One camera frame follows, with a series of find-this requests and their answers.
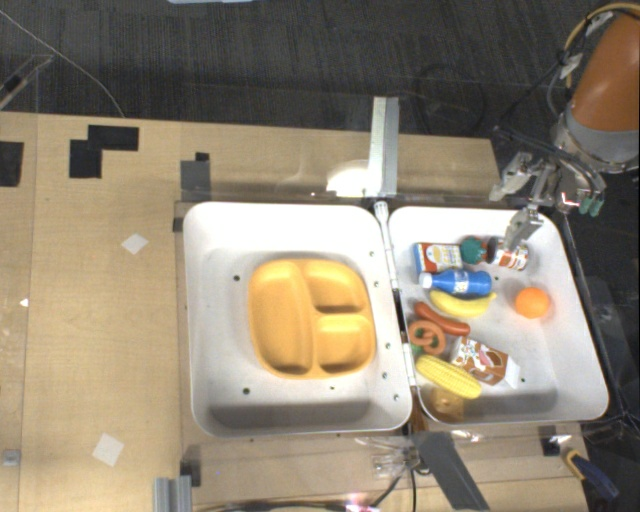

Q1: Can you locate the red and white bottle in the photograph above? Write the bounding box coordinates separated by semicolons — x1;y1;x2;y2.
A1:
486;237;530;273

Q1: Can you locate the red sausage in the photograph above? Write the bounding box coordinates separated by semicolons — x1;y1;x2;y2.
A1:
413;300;473;338

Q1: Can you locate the green small bottle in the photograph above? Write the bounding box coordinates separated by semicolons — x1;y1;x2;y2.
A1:
459;236;489;266

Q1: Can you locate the blue bottle with white cap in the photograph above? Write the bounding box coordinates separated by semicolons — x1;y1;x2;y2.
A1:
418;268;494;300

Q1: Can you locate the brown and white carton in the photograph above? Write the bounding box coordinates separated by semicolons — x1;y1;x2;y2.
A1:
449;335;522;391

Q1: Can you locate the yellow corn cob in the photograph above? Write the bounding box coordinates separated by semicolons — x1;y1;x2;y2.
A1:
413;353;484;401

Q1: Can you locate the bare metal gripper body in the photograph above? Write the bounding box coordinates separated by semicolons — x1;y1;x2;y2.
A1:
528;148;608;211

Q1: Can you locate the orange pretzel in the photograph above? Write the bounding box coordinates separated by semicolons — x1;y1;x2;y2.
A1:
406;319;448;357

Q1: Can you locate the orange divided plate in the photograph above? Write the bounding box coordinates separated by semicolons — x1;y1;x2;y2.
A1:
246;257;378;380

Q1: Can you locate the red white blue carton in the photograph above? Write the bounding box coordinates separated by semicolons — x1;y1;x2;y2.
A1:
412;241;464;276

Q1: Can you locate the white plastic tray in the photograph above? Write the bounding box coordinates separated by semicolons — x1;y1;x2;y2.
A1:
387;204;611;427
181;199;414;439

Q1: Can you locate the yellow banana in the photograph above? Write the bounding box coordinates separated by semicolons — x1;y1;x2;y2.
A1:
429;288;499;320

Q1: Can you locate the orange fruit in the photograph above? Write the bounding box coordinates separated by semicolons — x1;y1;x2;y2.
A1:
514;286;552;320

